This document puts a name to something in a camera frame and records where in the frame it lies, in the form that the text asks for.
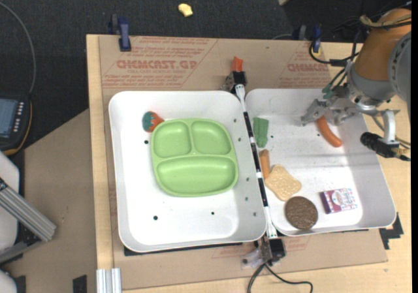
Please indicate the small yellow toy piece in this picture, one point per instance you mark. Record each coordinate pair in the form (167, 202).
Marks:
(185, 10)

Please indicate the brown cardboard board red print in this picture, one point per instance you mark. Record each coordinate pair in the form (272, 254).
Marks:
(196, 63)

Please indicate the small orange block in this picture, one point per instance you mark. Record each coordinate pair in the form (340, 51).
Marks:
(237, 63)

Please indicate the red and teal strawberry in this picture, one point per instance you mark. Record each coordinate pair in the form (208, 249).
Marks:
(149, 121)

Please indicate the brown round biscuit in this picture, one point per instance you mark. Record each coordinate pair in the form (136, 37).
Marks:
(301, 212)

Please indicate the thin black and white rod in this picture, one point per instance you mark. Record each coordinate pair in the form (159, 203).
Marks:
(257, 161)

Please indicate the purple and white carton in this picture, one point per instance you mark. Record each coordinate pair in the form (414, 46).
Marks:
(338, 201)

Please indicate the black cylinder on white bracket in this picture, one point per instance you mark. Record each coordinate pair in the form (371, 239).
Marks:
(379, 145)

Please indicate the white plastic tray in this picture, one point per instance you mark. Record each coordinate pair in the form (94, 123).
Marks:
(196, 220)
(326, 171)

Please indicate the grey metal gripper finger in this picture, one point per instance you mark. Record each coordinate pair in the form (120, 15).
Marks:
(339, 118)
(310, 111)

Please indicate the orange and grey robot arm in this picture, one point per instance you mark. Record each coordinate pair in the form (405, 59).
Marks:
(375, 53)

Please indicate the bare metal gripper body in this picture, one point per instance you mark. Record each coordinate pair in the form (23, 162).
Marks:
(354, 102)

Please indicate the green divided plate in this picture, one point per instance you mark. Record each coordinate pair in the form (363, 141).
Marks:
(196, 171)

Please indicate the tan bread slice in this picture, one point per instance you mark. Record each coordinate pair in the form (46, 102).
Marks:
(282, 183)

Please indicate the green toy vegetable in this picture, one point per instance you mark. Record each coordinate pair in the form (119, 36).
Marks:
(260, 132)

